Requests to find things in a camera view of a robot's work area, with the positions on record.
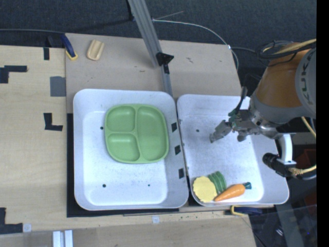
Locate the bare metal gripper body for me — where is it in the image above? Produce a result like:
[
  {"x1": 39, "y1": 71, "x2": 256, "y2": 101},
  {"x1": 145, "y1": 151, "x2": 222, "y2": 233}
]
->
[{"x1": 231, "y1": 109, "x2": 284, "y2": 139}]

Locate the white plastic tray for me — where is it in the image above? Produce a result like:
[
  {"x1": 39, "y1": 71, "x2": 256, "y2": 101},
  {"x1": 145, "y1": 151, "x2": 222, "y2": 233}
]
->
[
  {"x1": 72, "y1": 88, "x2": 190, "y2": 211},
  {"x1": 176, "y1": 94, "x2": 290, "y2": 207}
]

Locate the green ribbed toy vegetable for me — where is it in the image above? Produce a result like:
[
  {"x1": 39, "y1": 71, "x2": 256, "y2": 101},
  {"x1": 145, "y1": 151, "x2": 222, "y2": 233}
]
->
[{"x1": 207, "y1": 171, "x2": 228, "y2": 195}]

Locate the orange carrot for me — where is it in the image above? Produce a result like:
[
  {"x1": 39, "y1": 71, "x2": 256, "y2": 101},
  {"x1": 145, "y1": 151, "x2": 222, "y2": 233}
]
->
[{"x1": 213, "y1": 182, "x2": 252, "y2": 203}]

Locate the yellow round biscuit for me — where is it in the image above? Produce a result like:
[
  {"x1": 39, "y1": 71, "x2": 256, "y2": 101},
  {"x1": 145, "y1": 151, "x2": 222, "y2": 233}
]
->
[{"x1": 192, "y1": 175, "x2": 218, "y2": 204}]

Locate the green divided plate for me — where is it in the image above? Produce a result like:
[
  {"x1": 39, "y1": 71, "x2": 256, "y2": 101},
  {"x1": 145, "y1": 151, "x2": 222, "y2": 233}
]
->
[{"x1": 103, "y1": 103, "x2": 170, "y2": 165}]

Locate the brown cardboard board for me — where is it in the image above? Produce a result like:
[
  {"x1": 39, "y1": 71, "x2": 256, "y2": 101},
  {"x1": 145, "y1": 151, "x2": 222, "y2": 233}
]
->
[{"x1": 65, "y1": 32, "x2": 275, "y2": 215}]

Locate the black cylinder on white bracket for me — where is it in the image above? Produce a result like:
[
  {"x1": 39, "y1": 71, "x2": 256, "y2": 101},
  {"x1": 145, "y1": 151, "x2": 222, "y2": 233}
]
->
[{"x1": 262, "y1": 133, "x2": 298, "y2": 178}]

